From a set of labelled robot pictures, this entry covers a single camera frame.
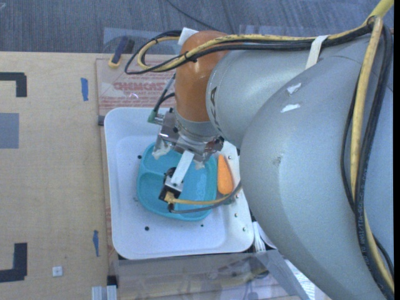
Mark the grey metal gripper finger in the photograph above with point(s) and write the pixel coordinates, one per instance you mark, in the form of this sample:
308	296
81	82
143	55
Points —
199	165
161	150

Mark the blue divided plate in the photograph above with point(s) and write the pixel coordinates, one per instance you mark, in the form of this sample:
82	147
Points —
200	183

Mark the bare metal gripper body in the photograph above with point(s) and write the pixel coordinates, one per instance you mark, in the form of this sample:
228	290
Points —
187	145

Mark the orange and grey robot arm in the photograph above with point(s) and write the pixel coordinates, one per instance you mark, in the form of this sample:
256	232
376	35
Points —
300	155

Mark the black cylinder on white bracket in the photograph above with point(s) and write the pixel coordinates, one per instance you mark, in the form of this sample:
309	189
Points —
171	190

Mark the white plastic tray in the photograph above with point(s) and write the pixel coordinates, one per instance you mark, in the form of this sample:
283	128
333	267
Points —
175	237

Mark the orange carrot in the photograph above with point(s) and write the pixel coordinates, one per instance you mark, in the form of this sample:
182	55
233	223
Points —
224	177

